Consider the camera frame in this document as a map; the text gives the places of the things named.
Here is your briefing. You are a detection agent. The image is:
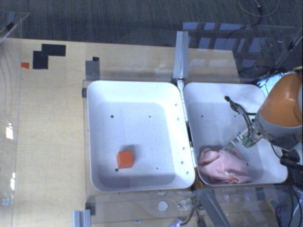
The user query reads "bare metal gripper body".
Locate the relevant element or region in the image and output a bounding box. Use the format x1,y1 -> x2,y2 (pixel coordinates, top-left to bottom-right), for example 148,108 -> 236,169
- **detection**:
236,120 -> 263,147

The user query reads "white plastic tray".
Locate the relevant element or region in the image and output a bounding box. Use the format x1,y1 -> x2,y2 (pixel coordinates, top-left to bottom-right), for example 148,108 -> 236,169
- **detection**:
183,82 -> 289,187
86,80 -> 196,193

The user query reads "pink cloth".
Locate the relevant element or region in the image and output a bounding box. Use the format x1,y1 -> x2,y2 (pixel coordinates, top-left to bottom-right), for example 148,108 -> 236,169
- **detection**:
197,147 -> 254,185

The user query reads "orange cube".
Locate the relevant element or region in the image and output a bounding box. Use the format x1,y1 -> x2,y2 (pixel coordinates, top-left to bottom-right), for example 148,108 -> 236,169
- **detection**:
116,150 -> 135,170

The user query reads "black cylinder on white bracket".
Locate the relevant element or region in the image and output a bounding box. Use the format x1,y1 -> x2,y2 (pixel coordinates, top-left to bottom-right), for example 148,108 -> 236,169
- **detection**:
280,148 -> 303,170

